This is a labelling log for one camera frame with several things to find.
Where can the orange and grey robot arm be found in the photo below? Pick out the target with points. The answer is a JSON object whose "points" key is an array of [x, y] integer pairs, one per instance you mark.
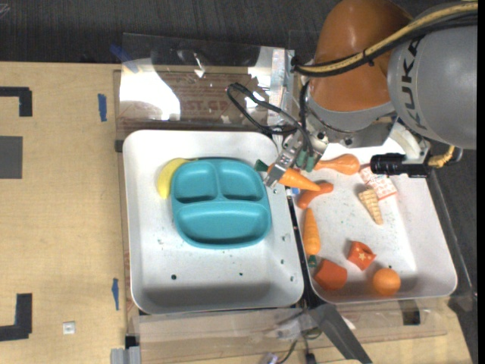
{"points": [[356, 51]]}

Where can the yellow banana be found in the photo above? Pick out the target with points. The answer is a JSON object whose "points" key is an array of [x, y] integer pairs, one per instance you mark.
{"points": [[165, 180]]}

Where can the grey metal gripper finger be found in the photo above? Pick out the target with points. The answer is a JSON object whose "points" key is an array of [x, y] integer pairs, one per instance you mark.
{"points": [[276, 176]]}

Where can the white plastic tray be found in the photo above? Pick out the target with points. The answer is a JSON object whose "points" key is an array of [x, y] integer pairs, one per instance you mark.
{"points": [[212, 279], [409, 241]]}

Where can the beige waffle cone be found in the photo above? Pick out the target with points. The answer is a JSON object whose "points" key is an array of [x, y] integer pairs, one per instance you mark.
{"points": [[373, 205]]}

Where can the black cylinder on white bracket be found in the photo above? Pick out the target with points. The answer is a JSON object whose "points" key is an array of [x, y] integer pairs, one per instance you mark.
{"points": [[390, 164]]}

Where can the red carton with yellow star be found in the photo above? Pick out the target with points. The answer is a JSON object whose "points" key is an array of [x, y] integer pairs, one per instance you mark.
{"points": [[360, 255]]}

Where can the orange ball fruit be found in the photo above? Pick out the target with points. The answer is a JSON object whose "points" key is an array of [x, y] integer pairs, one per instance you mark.
{"points": [[386, 281]]}

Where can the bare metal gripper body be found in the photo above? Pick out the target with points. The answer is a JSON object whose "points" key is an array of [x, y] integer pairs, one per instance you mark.
{"points": [[303, 144]]}

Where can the blue divided plate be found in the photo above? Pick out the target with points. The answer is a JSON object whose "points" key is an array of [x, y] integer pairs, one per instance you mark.
{"points": [[221, 218]]}

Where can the orange carrot with green top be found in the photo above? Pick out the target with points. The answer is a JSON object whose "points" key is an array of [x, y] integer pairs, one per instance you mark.
{"points": [[297, 179], [311, 233]]}

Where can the orange sausage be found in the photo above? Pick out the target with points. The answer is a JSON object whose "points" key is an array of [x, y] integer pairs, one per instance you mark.
{"points": [[308, 197]]}

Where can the orange gourd-shaped toy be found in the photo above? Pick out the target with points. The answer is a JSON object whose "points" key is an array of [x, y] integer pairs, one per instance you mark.
{"points": [[341, 164]]}

